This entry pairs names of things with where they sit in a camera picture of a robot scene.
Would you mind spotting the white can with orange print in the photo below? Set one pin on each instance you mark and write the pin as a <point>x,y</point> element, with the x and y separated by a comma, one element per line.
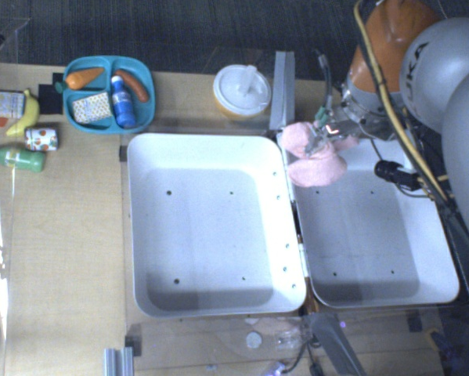
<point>41,139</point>

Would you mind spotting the yellow banana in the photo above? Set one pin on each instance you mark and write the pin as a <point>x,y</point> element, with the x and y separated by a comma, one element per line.
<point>27,116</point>

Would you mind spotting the white and orange carton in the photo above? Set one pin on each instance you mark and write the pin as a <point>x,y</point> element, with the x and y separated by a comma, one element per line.
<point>3,103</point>

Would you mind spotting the yellow patterned carton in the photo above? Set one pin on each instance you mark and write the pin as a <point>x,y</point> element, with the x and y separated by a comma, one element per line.
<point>92,108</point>

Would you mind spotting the clear plastic bottle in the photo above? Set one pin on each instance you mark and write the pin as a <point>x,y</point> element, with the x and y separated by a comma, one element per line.
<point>293,339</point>

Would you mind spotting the pink cloth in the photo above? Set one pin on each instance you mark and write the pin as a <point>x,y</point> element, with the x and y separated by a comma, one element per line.
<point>316,171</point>

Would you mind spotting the orange carrot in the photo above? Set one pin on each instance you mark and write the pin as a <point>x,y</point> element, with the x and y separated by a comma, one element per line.
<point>83,78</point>

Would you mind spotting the brown sausage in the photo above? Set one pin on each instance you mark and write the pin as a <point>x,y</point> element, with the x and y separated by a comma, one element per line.
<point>134,85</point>

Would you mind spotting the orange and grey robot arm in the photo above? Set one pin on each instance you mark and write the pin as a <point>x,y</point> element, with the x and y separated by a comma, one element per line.
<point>437,65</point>

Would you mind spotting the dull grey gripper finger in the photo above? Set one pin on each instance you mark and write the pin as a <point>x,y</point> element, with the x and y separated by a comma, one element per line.
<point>314,144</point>

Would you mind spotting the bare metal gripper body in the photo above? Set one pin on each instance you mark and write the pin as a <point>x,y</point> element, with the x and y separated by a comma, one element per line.
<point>341,127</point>

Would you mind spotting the yellow cup with white lid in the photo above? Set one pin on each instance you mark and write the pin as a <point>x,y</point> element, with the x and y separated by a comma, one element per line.
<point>240,92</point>

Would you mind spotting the blue divided plate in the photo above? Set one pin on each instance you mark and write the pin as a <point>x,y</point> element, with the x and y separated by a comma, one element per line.
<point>140,120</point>

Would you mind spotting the blue bottle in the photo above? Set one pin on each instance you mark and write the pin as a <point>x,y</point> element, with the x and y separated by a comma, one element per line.
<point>122,106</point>

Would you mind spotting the green bottle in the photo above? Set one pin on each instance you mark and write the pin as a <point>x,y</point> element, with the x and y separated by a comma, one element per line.
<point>22,160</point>

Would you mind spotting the white plastic tray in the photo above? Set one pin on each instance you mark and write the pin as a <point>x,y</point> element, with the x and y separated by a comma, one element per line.
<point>359,241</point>
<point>214,229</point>

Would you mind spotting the black cylinder on white bracket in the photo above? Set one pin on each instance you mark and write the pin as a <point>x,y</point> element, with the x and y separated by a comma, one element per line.
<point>394,172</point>

